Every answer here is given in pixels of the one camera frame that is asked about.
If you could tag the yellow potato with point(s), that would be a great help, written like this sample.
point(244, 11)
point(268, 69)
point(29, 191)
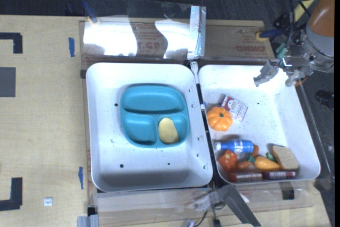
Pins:
point(168, 131)

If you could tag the dark red packet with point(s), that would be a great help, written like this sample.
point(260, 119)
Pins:
point(245, 177)
point(279, 175)

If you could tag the white and red carton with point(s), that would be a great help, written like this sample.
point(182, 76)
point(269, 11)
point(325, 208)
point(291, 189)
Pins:
point(236, 108)

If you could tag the orange carrot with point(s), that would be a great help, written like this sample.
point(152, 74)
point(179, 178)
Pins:
point(265, 163)

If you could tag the blue bottle with white cap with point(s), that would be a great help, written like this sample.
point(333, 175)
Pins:
point(236, 145)

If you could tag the blue divided plate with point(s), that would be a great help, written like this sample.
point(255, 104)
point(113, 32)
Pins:
point(148, 103)

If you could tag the brown bread slice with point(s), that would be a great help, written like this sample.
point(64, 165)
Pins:
point(286, 158)

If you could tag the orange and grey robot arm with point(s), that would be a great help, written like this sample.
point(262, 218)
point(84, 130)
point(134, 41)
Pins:
point(322, 21)

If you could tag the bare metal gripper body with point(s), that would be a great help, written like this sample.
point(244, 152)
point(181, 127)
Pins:
point(300, 61)

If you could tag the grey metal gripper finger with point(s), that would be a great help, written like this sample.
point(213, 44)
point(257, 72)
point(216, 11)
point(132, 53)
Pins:
point(267, 73)
point(292, 78)

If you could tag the orange pumpkin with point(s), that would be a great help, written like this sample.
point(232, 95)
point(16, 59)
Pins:
point(219, 119)

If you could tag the green toy vegetable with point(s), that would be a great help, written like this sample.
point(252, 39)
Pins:
point(271, 156)

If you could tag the white plastic tray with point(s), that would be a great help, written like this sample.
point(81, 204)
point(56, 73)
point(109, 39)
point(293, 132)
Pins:
point(273, 119)
point(148, 167)

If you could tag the orange sausage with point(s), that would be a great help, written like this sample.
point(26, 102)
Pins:
point(244, 164)

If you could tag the red carton with yellow star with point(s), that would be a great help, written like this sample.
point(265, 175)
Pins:
point(228, 160)

